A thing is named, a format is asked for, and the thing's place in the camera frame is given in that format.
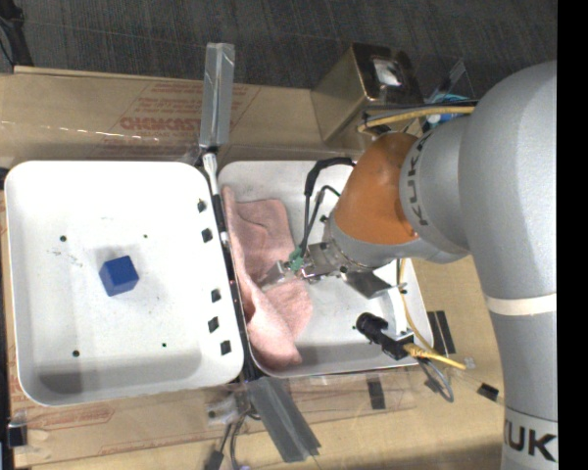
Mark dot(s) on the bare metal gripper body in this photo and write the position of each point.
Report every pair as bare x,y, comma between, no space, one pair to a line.
326,262

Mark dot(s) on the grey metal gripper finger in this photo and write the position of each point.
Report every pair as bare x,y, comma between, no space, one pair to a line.
278,273

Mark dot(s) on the pink cloth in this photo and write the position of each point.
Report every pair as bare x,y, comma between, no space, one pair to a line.
267,243

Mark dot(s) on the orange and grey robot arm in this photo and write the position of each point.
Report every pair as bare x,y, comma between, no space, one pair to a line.
509,203

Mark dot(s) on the white plastic tray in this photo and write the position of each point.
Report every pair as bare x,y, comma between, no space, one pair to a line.
127,355
338,326

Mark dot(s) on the thin black and white rod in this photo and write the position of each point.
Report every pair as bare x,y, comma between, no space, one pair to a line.
217,203

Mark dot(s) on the blue cube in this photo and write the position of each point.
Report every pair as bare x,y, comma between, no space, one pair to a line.
119,276

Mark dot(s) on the shiny metal box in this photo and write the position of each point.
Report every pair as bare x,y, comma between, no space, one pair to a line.
353,96

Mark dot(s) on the brown cardboard board, red print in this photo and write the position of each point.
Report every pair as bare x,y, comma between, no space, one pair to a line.
78,110

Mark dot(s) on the black cylinder on white bracket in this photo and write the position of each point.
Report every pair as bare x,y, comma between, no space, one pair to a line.
372,326

